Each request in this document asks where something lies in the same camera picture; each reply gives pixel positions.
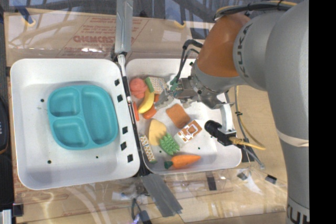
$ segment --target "yellow banana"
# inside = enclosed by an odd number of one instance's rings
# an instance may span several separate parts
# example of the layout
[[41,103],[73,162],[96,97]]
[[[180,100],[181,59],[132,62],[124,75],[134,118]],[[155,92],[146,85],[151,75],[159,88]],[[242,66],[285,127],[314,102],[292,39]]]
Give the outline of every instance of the yellow banana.
[[153,105],[154,103],[154,92],[149,92],[149,89],[147,88],[145,91],[145,97],[143,98],[142,103],[138,107],[138,113],[143,114],[147,112]]

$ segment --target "white object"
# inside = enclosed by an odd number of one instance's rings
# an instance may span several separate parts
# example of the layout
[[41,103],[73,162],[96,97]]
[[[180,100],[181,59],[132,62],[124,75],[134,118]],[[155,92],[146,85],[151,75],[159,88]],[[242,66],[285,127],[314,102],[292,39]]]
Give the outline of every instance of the white object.
[[196,120],[191,121],[186,126],[184,126],[177,134],[174,135],[175,142],[179,145],[179,147],[185,146],[192,139],[196,138],[196,135],[203,128],[198,124]]
[[[181,78],[190,75],[190,62],[191,60],[186,61],[181,72]],[[179,71],[179,66],[180,59],[134,59],[126,65],[126,74],[129,80],[135,77],[146,78],[148,76],[164,77],[172,80]],[[136,98],[133,99],[137,104],[141,102],[141,100],[137,100]],[[166,109],[177,103],[181,104],[179,100],[175,99],[166,108],[159,109],[153,117],[153,119],[164,123],[167,127],[167,132],[172,135],[176,134],[180,129],[178,129],[169,118]],[[147,168],[155,174],[176,174],[227,169],[239,165],[242,160],[241,150],[233,145],[223,146],[215,137],[211,137],[211,135],[204,130],[204,124],[208,120],[222,123],[220,110],[211,110],[200,102],[193,102],[189,108],[185,108],[184,110],[191,119],[198,122],[202,130],[192,141],[185,144],[178,153],[197,154],[201,156],[201,159],[183,169],[165,169],[164,162],[170,161],[171,156],[165,153],[160,146],[152,146],[152,151],[157,163],[150,163],[145,152],[143,152],[143,158]],[[148,135],[149,124],[150,120],[145,120],[142,115],[140,115],[140,120],[138,121],[139,135]]]
[[[23,185],[49,189],[129,178],[137,173],[140,160],[115,63],[105,59],[22,59],[12,65],[10,75],[17,171]],[[83,83],[102,87],[110,94],[119,133],[104,147],[67,150],[52,136],[47,100],[59,87]]]

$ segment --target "orange carrot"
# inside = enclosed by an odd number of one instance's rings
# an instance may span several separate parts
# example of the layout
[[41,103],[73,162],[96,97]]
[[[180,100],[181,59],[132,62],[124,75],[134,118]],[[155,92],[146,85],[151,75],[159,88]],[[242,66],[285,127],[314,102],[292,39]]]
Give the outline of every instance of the orange carrot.
[[144,117],[144,119],[148,120],[152,116],[154,116],[155,114],[156,114],[156,109],[155,109],[154,105],[152,105],[152,107],[148,111],[143,113],[142,116]]
[[172,165],[176,169],[183,168],[186,165],[197,162],[200,158],[201,156],[199,155],[176,155],[172,157],[170,162],[164,162],[164,168],[168,169]]
[[159,98],[160,98],[160,95],[156,93],[156,94],[154,95],[154,103],[155,103],[155,102],[158,102]]
[[134,109],[134,116],[135,116],[135,120],[139,121],[139,113],[138,113],[138,107],[137,104],[133,101],[133,109]]

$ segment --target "gray robot arm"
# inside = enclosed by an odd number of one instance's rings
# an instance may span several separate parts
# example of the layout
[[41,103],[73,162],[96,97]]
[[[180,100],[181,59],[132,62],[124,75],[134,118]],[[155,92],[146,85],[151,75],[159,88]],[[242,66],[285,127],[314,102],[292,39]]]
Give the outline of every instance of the gray robot arm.
[[[186,88],[192,89],[194,96],[189,98],[221,110],[220,131],[230,135],[234,131],[230,106],[217,95],[241,84],[267,91],[288,176],[286,223],[309,223],[309,0],[251,20],[231,15],[223,21],[225,29],[235,26],[230,28],[233,33],[239,27],[234,43],[222,33],[224,27],[217,21],[193,64],[191,76],[183,81],[175,97]],[[228,54],[235,70],[222,66],[231,61],[224,59]]]

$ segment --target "clear plastic sheet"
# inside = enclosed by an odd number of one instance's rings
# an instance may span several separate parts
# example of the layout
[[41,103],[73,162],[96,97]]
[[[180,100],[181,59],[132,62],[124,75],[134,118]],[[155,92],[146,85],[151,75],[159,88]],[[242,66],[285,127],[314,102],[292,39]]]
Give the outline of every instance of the clear plastic sheet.
[[[192,4],[186,8],[186,2]],[[218,8],[242,3],[240,0],[164,0],[164,7],[158,8],[157,1],[152,0],[143,10],[135,1],[132,52],[127,55],[127,61],[179,59],[187,39],[203,42],[214,24],[213,15]],[[116,0],[9,0],[9,6],[12,10],[4,16],[9,67],[22,58],[111,59]],[[27,8],[33,24],[26,24],[22,14],[15,12],[18,6]],[[14,203],[23,205],[24,209],[23,215],[16,218],[17,223],[131,224],[132,213],[136,215],[139,208],[148,213],[153,223],[207,223],[284,213],[286,171],[267,94],[250,87],[243,87],[241,94],[245,123],[258,132],[261,139],[267,140],[263,142],[269,151],[257,151],[266,169],[261,170],[252,162],[230,169],[161,175],[183,207],[181,214],[168,218],[161,216],[138,177],[48,190],[26,188],[17,174],[15,133],[11,125]],[[229,95],[234,101],[232,91]],[[283,223],[283,215],[279,218],[279,223]]]

